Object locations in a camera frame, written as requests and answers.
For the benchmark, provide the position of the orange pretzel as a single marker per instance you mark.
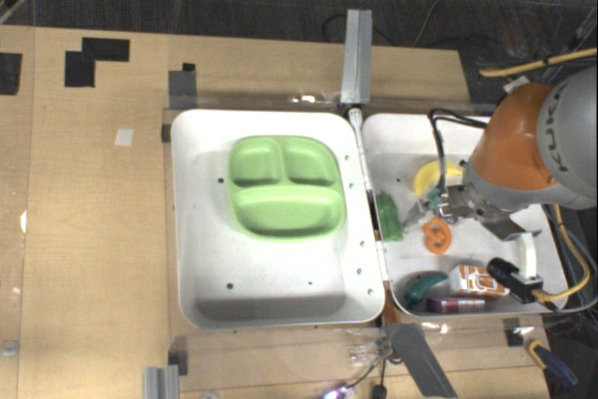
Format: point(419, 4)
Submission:
point(432, 229)

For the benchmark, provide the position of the orange and white carton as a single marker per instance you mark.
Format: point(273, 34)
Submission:
point(467, 282)

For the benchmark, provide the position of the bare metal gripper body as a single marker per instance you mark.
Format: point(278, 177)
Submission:
point(462, 201)

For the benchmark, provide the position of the green broccoli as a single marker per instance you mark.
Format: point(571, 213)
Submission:
point(390, 219)

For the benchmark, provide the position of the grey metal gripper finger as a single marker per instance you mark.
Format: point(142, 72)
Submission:
point(446, 215)
point(416, 214)

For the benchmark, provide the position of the white plastic tray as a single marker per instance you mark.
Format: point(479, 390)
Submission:
point(280, 285)
point(472, 247)

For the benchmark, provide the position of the yellow banana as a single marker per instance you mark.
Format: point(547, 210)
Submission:
point(426, 177)

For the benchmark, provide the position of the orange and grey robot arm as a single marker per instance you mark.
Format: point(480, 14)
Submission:
point(537, 154)

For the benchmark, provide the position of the green divided plate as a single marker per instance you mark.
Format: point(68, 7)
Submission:
point(285, 205)

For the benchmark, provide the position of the black cylinder on white bracket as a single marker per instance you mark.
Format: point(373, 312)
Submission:
point(509, 276)

